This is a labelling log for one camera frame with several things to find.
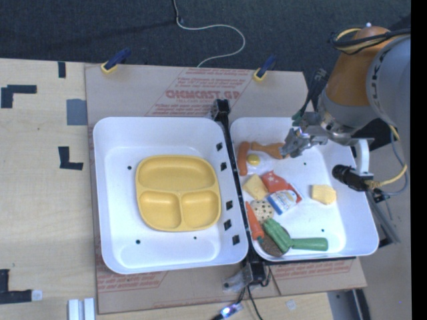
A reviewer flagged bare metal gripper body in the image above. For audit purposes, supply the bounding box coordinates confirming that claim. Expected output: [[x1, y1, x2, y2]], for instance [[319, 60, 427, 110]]
[[299, 111, 362, 147]]

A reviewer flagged brown chicken drumstick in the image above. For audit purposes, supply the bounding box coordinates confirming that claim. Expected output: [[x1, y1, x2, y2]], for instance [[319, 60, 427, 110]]
[[250, 141, 290, 161]]

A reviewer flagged white fried egg yellow yolk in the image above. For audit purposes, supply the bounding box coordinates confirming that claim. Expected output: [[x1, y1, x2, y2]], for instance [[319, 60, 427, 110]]
[[246, 153, 268, 173]]

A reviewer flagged red and white carton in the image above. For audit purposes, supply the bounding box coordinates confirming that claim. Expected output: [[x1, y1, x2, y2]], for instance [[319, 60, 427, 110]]
[[260, 169, 303, 216]]

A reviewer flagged orange sausage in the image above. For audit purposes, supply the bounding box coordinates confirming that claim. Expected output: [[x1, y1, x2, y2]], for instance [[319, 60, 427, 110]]
[[237, 141, 251, 177]]

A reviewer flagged yellow cheese wedge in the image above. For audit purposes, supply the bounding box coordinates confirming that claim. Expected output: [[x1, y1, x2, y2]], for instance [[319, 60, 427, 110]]
[[311, 184, 338, 206], [242, 173, 269, 201]]

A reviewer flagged cream biscuit with dark dots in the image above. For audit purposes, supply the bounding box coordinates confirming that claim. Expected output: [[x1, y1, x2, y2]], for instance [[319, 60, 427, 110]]
[[250, 199, 276, 223]]

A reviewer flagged white plastic tray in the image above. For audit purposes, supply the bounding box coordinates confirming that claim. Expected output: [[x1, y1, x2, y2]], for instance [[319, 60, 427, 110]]
[[230, 117, 380, 263], [92, 116, 250, 275]]

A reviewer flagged orange carrot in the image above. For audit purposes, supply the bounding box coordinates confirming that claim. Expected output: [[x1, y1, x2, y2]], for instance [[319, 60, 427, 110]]
[[245, 201, 266, 241]]

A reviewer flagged green asparagus bunch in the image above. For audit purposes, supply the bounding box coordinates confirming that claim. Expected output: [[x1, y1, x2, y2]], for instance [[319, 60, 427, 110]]
[[262, 217, 294, 254]]

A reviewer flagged green cucumber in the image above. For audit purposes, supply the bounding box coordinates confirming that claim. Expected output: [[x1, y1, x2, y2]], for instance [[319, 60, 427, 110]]
[[291, 237, 329, 253]]

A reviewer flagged brown round patty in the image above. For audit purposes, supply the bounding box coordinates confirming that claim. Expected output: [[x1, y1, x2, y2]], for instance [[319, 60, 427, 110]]
[[259, 225, 292, 258]]

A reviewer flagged yellow divided plate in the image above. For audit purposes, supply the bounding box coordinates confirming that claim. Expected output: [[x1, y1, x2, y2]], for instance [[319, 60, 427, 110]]
[[135, 154, 223, 233]]

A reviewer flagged brown cardboard board red print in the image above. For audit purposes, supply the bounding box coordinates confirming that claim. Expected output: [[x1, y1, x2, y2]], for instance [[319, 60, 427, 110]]
[[83, 63, 368, 315]]

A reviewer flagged black cylinder on white bracket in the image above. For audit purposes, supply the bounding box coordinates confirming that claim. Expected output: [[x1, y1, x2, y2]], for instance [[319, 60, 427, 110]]
[[331, 137, 376, 193]]

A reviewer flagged black block with thin wires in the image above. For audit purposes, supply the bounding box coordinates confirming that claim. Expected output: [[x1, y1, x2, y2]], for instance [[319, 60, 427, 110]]
[[211, 99, 232, 123], [246, 259, 268, 285]]

